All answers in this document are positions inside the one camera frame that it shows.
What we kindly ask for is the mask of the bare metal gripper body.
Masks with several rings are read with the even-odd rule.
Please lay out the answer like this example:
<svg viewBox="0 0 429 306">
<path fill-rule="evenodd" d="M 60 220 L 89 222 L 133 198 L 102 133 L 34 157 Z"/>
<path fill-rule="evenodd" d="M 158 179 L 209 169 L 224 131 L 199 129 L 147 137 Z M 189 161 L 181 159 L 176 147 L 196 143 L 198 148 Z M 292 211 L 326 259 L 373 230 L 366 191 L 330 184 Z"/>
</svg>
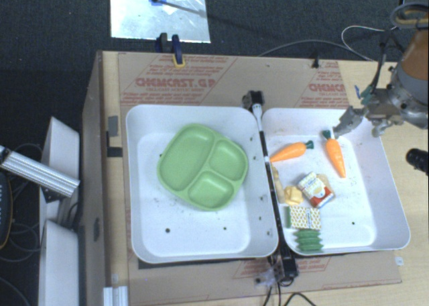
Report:
<svg viewBox="0 0 429 306">
<path fill-rule="evenodd" d="M 405 89 L 376 89 L 365 104 L 365 117 L 373 124 L 372 135 L 379 137 L 387 128 L 409 123 L 428 129 L 428 104 L 411 96 Z"/>
</svg>

